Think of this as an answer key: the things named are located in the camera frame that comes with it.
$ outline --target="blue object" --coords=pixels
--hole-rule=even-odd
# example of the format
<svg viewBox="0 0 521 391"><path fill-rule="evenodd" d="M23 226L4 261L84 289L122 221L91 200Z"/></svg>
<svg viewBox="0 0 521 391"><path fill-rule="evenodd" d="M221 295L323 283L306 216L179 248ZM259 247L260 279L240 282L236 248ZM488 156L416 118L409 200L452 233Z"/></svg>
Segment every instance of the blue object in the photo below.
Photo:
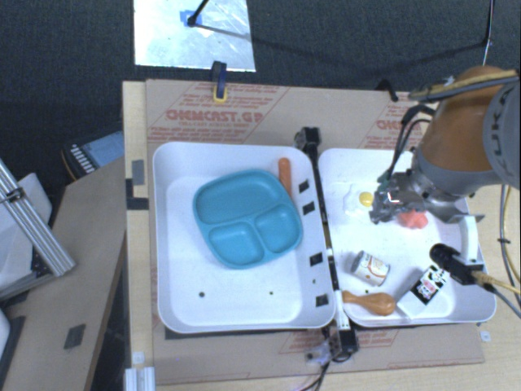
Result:
<svg viewBox="0 0 521 391"><path fill-rule="evenodd" d="M188 26L188 18L192 16L195 13L195 11L192 10L184 10L179 12L179 17L181 18L181 22L186 26ZM203 24L203 15L198 15L197 19L195 20L195 24Z"/></svg>
<svg viewBox="0 0 521 391"><path fill-rule="evenodd" d="M216 87L215 97L219 100L224 99L226 88L226 63L219 61L213 62L212 82Z"/></svg>
<svg viewBox="0 0 521 391"><path fill-rule="evenodd" d="M194 196L194 215L210 250L231 268L271 261L302 240L302 223L290 196L260 169L203 185Z"/></svg>

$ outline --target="dark background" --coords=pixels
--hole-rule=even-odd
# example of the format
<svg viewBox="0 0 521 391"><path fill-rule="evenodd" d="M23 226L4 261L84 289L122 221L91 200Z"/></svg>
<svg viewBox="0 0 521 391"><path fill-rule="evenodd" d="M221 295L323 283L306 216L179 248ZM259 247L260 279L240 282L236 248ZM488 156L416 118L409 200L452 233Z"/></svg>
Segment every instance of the dark background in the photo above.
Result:
<svg viewBox="0 0 521 391"><path fill-rule="evenodd" d="M247 0L257 72L229 81L397 90L481 64L489 0ZM497 0L488 64L519 68L521 0ZM59 150L120 119L121 82L207 80L134 66L133 0L0 0L0 158L69 182Z"/></svg>

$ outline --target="black clip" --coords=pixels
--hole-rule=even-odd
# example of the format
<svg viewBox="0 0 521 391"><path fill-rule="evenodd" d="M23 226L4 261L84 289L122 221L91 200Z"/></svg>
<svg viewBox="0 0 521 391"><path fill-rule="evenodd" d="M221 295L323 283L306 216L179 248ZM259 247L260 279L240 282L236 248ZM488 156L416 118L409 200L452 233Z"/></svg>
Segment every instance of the black clip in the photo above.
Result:
<svg viewBox="0 0 521 391"><path fill-rule="evenodd" d="M25 191L22 187L17 187L13 191L10 191L6 194L6 198L0 200L1 203L5 203L6 201L9 201L10 203L13 203L14 201L20 200L25 196Z"/></svg>
<svg viewBox="0 0 521 391"><path fill-rule="evenodd" d="M215 61L212 65L213 101L224 103L228 99L226 89L226 63Z"/></svg>

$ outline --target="pink object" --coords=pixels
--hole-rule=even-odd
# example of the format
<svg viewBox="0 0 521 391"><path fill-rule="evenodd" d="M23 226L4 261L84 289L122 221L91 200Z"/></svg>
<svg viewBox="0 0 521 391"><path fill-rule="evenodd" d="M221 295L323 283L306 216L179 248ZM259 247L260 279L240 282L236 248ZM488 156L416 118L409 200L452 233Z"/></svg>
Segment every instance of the pink object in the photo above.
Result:
<svg viewBox="0 0 521 391"><path fill-rule="evenodd" d="M398 222L409 229L423 229L429 223L425 212L416 210L398 214Z"/></svg>

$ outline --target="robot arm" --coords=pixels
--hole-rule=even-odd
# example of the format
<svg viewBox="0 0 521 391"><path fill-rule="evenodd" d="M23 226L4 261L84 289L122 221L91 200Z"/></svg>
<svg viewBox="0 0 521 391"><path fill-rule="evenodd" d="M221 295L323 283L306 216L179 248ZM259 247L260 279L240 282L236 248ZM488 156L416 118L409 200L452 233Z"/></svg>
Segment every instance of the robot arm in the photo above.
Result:
<svg viewBox="0 0 521 391"><path fill-rule="evenodd" d="M500 77L492 81L499 85L490 86L491 74ZM438 99L451 96L433 114L410 169L393 173L392 165L380 178L373 223L411 210L458 222L466 215L460 209L464 198L480 187L505 183L519 189L519 75L475 67L452 87L456 90L439 91ZM432 98L427 94L423 100Z"/></svg>

